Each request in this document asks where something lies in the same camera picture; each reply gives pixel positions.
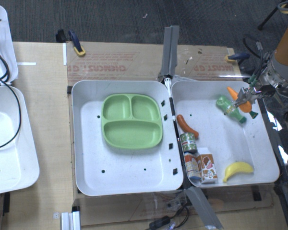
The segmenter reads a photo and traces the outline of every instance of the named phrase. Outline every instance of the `green bottle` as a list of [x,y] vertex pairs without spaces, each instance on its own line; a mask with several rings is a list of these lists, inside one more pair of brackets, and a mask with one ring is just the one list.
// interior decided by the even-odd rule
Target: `green bottle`
[[237,119],[240,123],[243,124],[246,121],[246,117],[240,114],[238,108],[226,96],[221,95],[216,101],[216,106],[222,109],[224,114]]

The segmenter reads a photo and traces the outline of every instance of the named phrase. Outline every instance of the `chocolate milk carton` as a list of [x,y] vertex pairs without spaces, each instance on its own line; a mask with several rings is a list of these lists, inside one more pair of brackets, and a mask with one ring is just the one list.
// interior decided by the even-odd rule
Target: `chocolate milk carton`
[[217,173],[213,156],[208,148],[198,148],[195,154],[198,168],[201,173],[201,183],[214,183]]

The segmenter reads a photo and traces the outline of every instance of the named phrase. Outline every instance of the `banana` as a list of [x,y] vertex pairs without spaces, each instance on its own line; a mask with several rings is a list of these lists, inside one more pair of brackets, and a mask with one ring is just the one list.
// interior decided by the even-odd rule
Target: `banana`
[[254,171],[253,167],[246,162],[234,162],[227,166],[225,169],[225,177],[223,182],[227,182],[227,179],[237,173],[252,173]]

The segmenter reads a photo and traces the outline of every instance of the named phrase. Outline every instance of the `orange object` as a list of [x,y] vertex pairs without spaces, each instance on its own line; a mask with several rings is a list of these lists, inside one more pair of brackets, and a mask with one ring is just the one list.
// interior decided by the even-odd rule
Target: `orange object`
[[[238,99],[238,93],[236,91],[234,91],[231,87],[227,87],[227,90],[234,101]],[[241,104],[239,108],[244,113],[249,113],[252,111],[252,104],[247,101],[246,103]]]
[[189,132],[189,133],[193,133],[195,138],[197,139],[198,136],[199,136],[199,133],[197,131],[195,131],[194,129],[192,129],[187,123],[186,121],[184,120],[183,116],[181,114],[177,115],[176,117],[177,121],[178,121],[178,124],[179,126],[181,127],[181,129],[184,131],[184,132]]

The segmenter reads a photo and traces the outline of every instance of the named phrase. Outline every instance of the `robotic claw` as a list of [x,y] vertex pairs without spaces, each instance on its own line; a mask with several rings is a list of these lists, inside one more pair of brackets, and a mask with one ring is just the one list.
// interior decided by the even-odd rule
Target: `robotic claw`
[[261,65],[248,79],[248,88],[241,88],[234,100],[236,107],[256,99],[278,94],[288,98],[288,28],[273,53],[262,56],[262,46],[256,42],[261,52]]

